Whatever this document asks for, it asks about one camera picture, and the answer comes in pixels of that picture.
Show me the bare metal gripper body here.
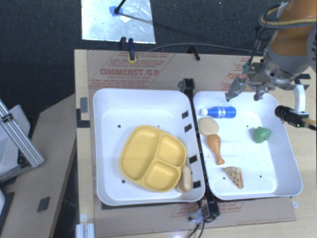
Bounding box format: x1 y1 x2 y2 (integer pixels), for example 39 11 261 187
244 62 298 92

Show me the blue and white bottle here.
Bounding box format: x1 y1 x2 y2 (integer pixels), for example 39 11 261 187
200 106 237 119

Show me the green toy pepper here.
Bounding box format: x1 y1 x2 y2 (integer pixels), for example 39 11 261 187
253 126 271 143

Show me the tan round biscuit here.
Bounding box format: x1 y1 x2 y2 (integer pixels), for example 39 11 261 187
198 117 220 137

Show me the brown toy chicken drumstick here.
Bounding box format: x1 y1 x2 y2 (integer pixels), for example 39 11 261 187
207 134 225 166

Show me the thin black rod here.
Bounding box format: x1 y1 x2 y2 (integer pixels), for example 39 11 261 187
187 89 215 215

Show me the white plastic tray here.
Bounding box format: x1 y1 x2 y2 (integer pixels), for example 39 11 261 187
92 88 206 206
192 90 304 201

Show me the brown cardboard board red print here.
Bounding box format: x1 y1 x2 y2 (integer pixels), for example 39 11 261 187
86 49 297 238

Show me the toy pizza slice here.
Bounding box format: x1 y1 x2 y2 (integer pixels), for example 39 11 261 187
223 166 244 190

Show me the beige toy bread roll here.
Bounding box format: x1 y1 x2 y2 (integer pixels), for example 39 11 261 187
177 165 193 193

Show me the yellow divided plate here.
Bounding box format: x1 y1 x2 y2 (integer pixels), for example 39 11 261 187
119 124 188 192

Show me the black cylinder on white bracket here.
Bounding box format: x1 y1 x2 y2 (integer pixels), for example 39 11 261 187
274 73 311 128

